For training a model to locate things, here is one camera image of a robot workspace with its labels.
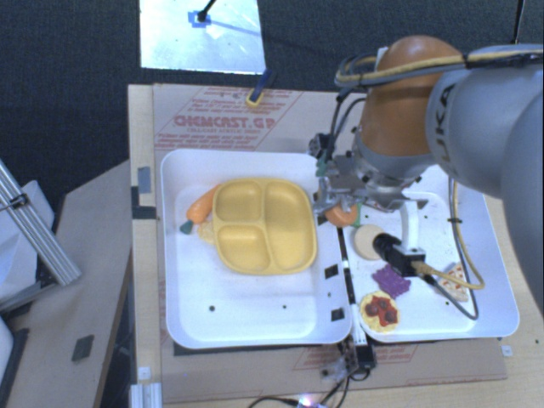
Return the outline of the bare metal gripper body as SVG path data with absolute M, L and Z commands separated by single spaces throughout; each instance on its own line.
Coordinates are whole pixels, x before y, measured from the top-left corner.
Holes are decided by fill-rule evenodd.
M 383 156 L 353 153 L 317 161 L 316 193 L 335 193 L 341 200 L 357 201 L 384 212 L 401 208 L 404 190 L 428 168 L 428 156 Z

